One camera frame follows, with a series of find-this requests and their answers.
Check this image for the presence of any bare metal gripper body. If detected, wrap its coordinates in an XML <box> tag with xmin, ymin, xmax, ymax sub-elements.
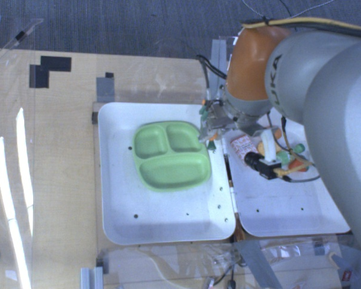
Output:
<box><xmin>203</xmin><ymin>100</ymin><xmax>265</xmax><ymax>137</ymax></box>

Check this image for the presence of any red and white carton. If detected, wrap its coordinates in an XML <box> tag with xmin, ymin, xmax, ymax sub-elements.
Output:
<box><xmin>229</xmin><ymin>134</ymin><xmax>259</xmax><ymax>164</ymax></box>

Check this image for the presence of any green divided plate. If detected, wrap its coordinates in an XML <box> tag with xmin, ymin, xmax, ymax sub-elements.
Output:
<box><xmin>132</xmin><ymin>120</ymin><xmax>212</xmax><ymax>193</ymax></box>

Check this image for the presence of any orange round biscuit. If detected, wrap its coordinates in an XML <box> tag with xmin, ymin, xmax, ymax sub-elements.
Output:
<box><xmin>256</xmin><ymin>141</ymin><xmax>282</xmax><ymax>157</ymax></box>

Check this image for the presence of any thin black and white rod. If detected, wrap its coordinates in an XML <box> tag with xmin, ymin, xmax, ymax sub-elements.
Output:
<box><xmin>224</xmin><ymin>152</ymin><xmax>239</xmax><ymax>241</ymax></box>

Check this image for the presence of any green toy vegetable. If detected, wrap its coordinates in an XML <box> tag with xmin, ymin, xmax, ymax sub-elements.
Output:
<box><xmin>276</xmin><ymin>151</ymin><xmax>291</xmax><ymax>166</ymax></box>

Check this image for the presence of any white plastic tray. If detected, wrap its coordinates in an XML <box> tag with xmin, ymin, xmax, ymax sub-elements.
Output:
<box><xmin>97</xmin><ymin>102</ymin><xmax>236</xmax><ymax>246</ymax></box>
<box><xmin>222</xmin><ymin>113</ymin><xmax>351</xmax><ymax>238</ymax></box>

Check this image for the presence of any orange carrot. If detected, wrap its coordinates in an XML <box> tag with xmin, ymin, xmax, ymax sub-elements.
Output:
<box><xmin>288</xmin><ymin>158</ymin><xmax>310</xmax><ymax>173</ymax></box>

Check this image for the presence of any pale wood board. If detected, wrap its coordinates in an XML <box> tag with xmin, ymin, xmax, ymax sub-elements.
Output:
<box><xmin>0</xmin><ymin>48</ymin><xmax>353</xmax><ymax>289</ymax></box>

